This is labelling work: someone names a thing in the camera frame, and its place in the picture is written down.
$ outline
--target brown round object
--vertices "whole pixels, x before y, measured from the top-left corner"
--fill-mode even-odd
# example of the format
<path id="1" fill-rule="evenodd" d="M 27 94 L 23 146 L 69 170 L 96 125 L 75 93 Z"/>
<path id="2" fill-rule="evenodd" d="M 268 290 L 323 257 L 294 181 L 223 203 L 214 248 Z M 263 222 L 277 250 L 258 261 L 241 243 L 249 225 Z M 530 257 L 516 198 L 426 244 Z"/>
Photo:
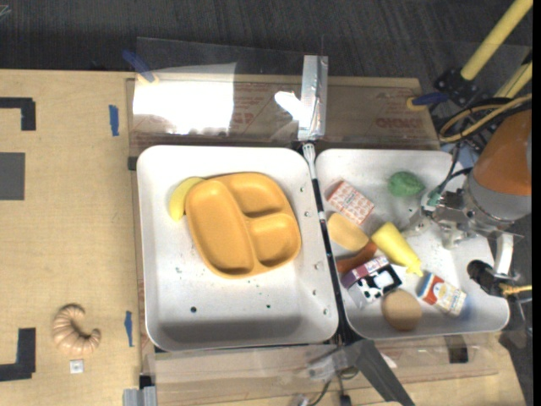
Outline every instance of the brown round object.
<path id="1" fill-rule="evenodd" d="M 398 289 L 383 298 L 383 316 L 398 331 L 415 329 L 423 312 L 421 304 L 408 292 Z"/>

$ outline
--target black corner marking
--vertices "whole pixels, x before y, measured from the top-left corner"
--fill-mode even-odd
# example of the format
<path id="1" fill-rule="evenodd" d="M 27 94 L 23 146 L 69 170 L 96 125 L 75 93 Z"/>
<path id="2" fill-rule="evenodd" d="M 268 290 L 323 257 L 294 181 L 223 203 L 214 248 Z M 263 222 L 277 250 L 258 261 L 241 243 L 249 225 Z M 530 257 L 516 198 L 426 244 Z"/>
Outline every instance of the black corner marking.
<path id="1" fill-rule="evenodd" d="M 36 329 L 20 328 L 17 342 L 17 360 L 0 365 L 0 382 L 31 379 L 36 372 Z"/>
<path id="2" fill-rule="evenodd" d="M 32 98 L 0 97 L 0 108 L 20 108 L 20 130 L 36 130 L 36 103 Z"/>

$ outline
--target dark background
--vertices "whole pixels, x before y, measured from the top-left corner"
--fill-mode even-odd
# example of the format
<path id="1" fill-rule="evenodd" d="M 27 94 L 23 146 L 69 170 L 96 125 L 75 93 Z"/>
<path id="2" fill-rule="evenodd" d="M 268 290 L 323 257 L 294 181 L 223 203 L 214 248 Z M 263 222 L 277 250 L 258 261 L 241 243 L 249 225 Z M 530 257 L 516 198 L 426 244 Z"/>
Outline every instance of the dark background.
<path id="1" fill-rule="evenodd" d="M 330 75 L 414 77 L 424 91 L 462 66 L 513 0 L 0 0 L 0 68 L 130 70 L 123 49 L 138 36 L 322 52 Z M 480 73 L 489 94 L 533 45 L 532 11 Z M 528 85 L 525 91 L 531 91 Z M 445 116 L 448 107 L 439 107 Z M 514 254 L 522 283 L 532 280 L 531 216 Z M 532 320 L 532 305 L 524 307 Z M 533 403 L 532 335 L 516 312 L 502 342 Z"/>

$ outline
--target yellow pole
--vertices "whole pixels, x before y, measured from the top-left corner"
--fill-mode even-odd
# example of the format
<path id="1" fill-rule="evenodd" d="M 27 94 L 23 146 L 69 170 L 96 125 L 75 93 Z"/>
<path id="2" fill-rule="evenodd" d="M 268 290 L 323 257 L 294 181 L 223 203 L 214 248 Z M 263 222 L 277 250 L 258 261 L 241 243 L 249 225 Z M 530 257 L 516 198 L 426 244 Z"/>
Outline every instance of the yellow pole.
<path id="1" fill-rule="evenodd" d="M 495 97 L 514 98 L 515 95 L 532 79 L 533 62 L 521 65 L 519 69 L 500 87 Z"/>
<path id="2" fill-rule="evenodd" d="M 463 79 L 471 81 L 477 76 L 532 6 L 533 0 L 515 0 L 511 4 L 500 21 L 498 21 L 498 24 L 494 26 L 477 51 L 462 68 L 460 74 Z"/>

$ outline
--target orange divided tray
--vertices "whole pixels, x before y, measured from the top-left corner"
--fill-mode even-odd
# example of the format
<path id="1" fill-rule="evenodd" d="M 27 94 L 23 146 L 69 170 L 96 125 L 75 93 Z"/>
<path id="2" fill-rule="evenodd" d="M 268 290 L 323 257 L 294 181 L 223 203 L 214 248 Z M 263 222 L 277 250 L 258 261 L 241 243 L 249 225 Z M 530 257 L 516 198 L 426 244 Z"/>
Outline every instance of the orange divided tray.
<path id="1" fill-rule="evenodd" d="M 186 198 L 186 216 L 203 261 L 222 277 L 270 271 L 301 248 L 286 196 L 261 173 L 228 174 L 195 185 Z"/>

